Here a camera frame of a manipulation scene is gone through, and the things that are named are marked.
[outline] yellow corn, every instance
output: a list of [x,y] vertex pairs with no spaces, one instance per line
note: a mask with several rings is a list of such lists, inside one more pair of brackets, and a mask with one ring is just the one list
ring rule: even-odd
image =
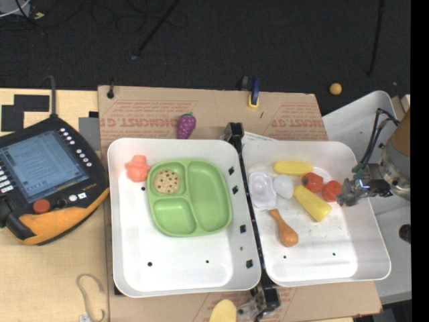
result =
[[321,222],[332,209],[326,201],[302,185],[295,186],[294,198],[317,222]]
[[313,165],[308,162],[278,161],[273,169],[277,174],[304,175],[313,171]]

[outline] red emergency stop button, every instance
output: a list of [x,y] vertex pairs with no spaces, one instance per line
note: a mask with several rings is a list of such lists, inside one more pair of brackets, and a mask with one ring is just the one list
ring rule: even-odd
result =
[[51,209],[51,203],[47,199],[39,199],[33,203],[33,210],[36,215],[47,213]]

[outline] green divided plate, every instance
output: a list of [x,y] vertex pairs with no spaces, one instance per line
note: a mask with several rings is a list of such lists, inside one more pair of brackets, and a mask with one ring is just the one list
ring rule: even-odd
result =
[[[166,170],[180,176],[180,185],[174,193],[162,193],[155,187],[156,175]],[[166,235],[209,235],[220,232],[232,220],[227,183],[221,170],[210,161],[158,162],[149,171],[147,185],[152,217]]]

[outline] white tray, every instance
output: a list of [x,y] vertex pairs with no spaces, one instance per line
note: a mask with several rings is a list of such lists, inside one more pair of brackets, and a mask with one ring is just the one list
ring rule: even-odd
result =
[[[273,164],[309,162],[324,181],[343,183],[357,163],[352,150],[340,142],[252,141],[243,148],[247,175],[262,171],[277,176]],[[294,184],[300,177],[291,176]],[[268,276],[280,286],[303,286],[355,280],[381,280],[391,263],[369,199],[353,207],[330,203],[332,211],[315,222],[292,198],[277,197],[276,207],[299,235],[296,246],[281,244],[275,220],[267,209],[254,208]]]
[[[135,183],[127,178],[125,163],[136,154],[145,155],[151,166],[181,158],[200,158],[216,164],[224,174],[233,207],[228,228],[196,237],[164,235],[152,219],[147,190],[141,189],[146,182]],[[107,158],[113,276],[123,294],[150,297],[249,290],[257,285],[261,265],[238,153],[232,145],[220,140],[122,138],[110,145]]]

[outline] white cable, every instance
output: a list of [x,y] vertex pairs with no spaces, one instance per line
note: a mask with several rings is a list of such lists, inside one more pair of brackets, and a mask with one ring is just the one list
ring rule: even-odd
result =
[[[31,0],[27,0],[25,3],[23,3],[23,4],[22,4],[22,6],[21,6],[21,8],[24,8],[26,5],[28,5],[28,3],[29,3],[30,1],[31,1]],[[14,9],[13,11],[10,11],[10,12],[4,13],[4,14],[0,14],[0,18],[1,18],[1,17],[5,17],[6,15],[14,14],[15,12],[18,12],[18,11],[20,11],[20,10],[19,10],[19,8]]]

